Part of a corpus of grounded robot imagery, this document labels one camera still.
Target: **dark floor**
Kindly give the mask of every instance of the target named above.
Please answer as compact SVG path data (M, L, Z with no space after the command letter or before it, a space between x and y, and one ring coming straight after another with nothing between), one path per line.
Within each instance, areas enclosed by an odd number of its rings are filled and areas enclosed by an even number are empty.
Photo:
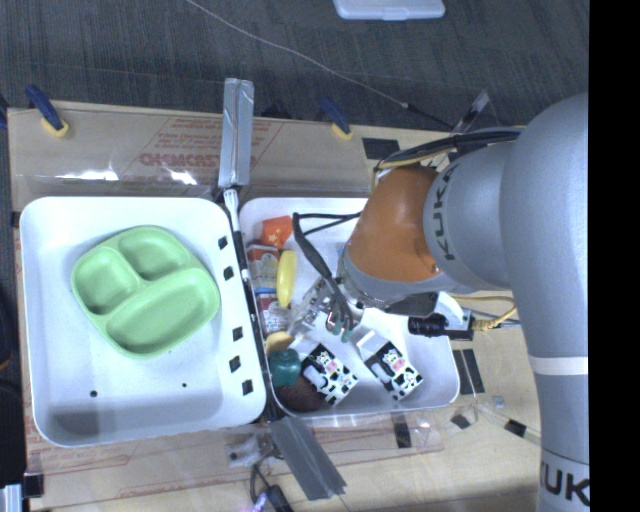
M195 0L4 0L0 93L27 107L35 83L60 100L220 112L235 77L254 82L258 115L275 104L312 120L329 96L354 124L444 130L484 89L504 124L588 89L588 0L444 0L444 18L411 22L343 20L331 0L197 1L208 12ZM7 151L0 133L0 297L15 323ZM0 372L11 383L17 357ZM11 473L20 414L1 389Z

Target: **gray floor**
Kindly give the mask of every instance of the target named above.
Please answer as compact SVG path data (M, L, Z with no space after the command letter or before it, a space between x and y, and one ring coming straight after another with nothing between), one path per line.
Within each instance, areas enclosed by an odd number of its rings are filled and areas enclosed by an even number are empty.
M446 129L485 89L503 124L588 89L588 0L444 0L444 18L411 22L343 20L331 0L194 1L4 0L0 93L220 112L236 77L254 82L257 115L312 120L329 96L354 124ZM7 151L0 135L0 297L15 319ZM19 382L16 359L0 383ZM0 425L20 429L3 404Z

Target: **green plate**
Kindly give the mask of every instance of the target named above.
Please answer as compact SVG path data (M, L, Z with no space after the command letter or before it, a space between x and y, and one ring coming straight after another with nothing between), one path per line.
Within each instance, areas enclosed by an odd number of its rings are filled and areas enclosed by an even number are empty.
M172 233L139 226L108 239L73 267L71 286L93 324L121 353L160 354L211 321L220 291Z

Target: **black hole in bin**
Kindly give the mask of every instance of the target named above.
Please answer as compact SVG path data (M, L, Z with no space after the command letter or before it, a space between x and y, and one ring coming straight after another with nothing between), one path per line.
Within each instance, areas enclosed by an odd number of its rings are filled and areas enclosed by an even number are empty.
M242 383L242 394L243 395L248 395L252 391L253 391L253 382L251 382L251 379L245 380Z
M229 369L231 370L231 373L235 372L238 368L240 368L240 356L236 356L229 361Z

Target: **brown round object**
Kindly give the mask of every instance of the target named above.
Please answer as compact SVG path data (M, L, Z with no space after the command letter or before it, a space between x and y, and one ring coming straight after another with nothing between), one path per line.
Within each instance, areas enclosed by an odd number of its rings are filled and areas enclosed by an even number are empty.
M298 377L293 386L281 386L275 391L282 405L292 411L317 411L324 403L324 395L318 393L302 375Z

